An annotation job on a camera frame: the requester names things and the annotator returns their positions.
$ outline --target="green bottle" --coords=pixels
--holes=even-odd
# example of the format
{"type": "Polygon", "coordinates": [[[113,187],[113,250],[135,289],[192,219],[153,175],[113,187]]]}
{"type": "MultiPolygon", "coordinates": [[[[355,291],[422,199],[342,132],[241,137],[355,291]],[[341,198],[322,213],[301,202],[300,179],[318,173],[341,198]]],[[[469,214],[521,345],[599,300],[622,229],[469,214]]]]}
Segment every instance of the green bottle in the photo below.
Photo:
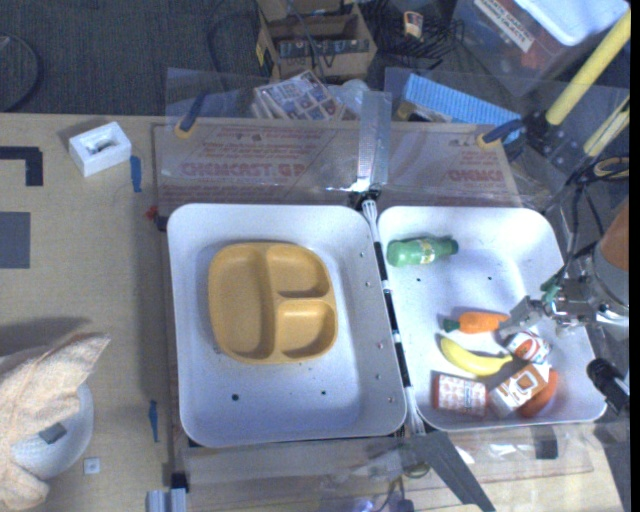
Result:
{"type": "Polygon", "coordinates": [[[387,261],[394,267],[425,265],[457,252],[458,242],[452,238],[416,238],[391,242],[387,246],[387,261]]]}

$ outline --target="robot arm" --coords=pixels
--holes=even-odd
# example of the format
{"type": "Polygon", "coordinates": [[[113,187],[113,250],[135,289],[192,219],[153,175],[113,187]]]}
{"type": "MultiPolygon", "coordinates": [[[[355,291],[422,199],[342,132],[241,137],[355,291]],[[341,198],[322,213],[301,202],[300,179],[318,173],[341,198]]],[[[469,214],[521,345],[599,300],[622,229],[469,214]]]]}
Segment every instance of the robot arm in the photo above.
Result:
{"type": "MultiPolygon", "coordinates": [[[[564,278],[564,269],[545,282],[540,300],[524,297],[498,334],[506,338],[551,318],[560,328],[601,325],[617,340],[629,338],[629,199],[585,258],[577,278],[564,278]]],[[[608,361],[592,361],[587,374],[619,414],[629,405],[629,388],[608,361]]]]}

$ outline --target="blue tape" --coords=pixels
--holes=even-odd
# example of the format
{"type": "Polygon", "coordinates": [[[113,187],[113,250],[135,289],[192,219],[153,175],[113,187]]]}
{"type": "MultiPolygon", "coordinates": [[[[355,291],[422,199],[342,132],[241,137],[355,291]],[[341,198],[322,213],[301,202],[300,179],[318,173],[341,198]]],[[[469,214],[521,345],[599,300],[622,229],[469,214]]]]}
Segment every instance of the blue tape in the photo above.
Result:
{"type": "Polygon", "coordinates": [[[131,183],[133,183],[133,191],[142,192],[142,188],[140,187],[142,184],[142,162],[135,155],[129,158],[129,162],[131,162],[131,183]]]}

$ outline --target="cardboard box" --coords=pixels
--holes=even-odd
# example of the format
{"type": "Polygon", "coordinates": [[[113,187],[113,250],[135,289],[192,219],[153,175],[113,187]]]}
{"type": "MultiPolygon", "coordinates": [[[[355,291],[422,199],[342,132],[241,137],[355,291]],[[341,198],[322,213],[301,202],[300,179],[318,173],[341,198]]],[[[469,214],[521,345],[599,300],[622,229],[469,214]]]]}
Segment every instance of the cardboard box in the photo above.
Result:
{"type": "Polygon", "coordinates": [[[356,4],[350,15],[313,16],[306,21],[318,34],[315,51],[307,37],[299,35],[302,27],[297,18],[272,24],[261,17],[256,54],[265,75],[286,79],[310,70],[336,81],[366,76],[378,48],[356,4]]]}
{"type": "Polygon", "coordinates": [[[340,0],[258,0],[258,6],[267,22],[270,23],[293,14],[289,1],[301,16],[335,13],[340,10],[342,4],[340,0]]]}

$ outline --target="wooden table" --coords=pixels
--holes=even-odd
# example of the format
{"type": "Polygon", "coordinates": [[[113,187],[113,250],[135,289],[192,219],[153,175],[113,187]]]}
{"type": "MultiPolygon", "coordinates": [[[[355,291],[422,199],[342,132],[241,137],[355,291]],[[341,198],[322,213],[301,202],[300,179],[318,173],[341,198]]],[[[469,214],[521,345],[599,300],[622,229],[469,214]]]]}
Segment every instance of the wooden table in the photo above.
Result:
{"type": "MultiPolygon", "coordinates": [[[[165,235],[145,216],[157,201],[151,130],[163,122],[0,114],[0,145],[37,146],[44,154],[42,187],[25,186],[23,162],[0,162],[0,211],[31,214],[30,268],[0,269],[0,355],[76,331],[112,336],[88,380],[95,426],[83,457],[99,457],[101,471],[84,475],[79,460],[51,482],[38,511],[143,510],[146,493],[166,489],[174,467],[165,235]],[[120,124],[142,159],[140,193],[133,190],[128,163],[84,178],[69,156],[69,137],[111,121],[120,124]],[[160,418],[157,443],[148,419],[151,400],[160,418]]],[[[589,435],[578,441],[579,471],[517,481],[494,478],[483,488],[500,511],[622,510],[602,447],[589,435]]],[[[456,500],[446,488],[410,482],[407,489],[416,510],[477,510],[447,508],[456,500]]],[[[301,509],[300,504],[260,507],[301,509]]]]}

